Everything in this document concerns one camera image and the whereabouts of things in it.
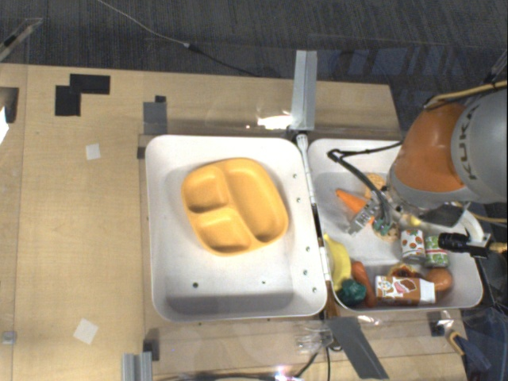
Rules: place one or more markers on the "brown bread roll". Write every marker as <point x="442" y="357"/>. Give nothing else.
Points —
<point x="439" y="279"/>

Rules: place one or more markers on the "brown and white carton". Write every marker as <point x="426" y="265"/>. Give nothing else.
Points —
<point x="405" y="291"/>

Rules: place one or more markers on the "green broccoli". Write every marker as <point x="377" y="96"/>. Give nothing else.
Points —
<point x="351" y="292"/>

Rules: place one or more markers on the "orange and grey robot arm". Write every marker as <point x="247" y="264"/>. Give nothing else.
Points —
<point x="428" y="153"/>

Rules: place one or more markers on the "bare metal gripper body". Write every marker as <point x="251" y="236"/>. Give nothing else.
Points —
<point x="389" y="209"/>

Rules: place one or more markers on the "tan round biscuit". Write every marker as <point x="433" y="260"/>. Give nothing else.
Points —
<point x="375" y="181"/>

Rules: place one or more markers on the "red-brown sausage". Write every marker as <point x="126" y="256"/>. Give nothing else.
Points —
<point x="363" y="278"/>

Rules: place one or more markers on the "white plastic tray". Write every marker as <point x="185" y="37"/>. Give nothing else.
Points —
<point x="377" y="248"/>
<point x="238" y="288"/>

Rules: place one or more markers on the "orange carrot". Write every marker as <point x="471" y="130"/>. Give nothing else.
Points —
<point x="351" y="199"/>

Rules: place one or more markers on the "white can with red print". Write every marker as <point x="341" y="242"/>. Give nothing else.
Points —
<point x="412" y="246"/>

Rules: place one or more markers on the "chocolate chip cookie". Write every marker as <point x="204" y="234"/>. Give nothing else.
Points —
<point x="391" y="234"/>

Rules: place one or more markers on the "yellow banana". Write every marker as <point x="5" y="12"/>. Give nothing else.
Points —
<point x="338" y="256"/>

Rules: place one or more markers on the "orange divided plate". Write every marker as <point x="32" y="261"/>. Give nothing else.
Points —
<point x="238" y="205"/>

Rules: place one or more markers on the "black cylinder on white bracket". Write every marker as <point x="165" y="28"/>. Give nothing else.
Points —
<point x="452" y="241"/>

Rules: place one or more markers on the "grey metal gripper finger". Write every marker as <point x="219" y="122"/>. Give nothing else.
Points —
<point x="369" y="208"/>
<point x="358" y="224"/>

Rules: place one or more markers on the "white can with green print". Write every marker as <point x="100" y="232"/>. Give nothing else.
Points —
<point x="436" y="253"/>

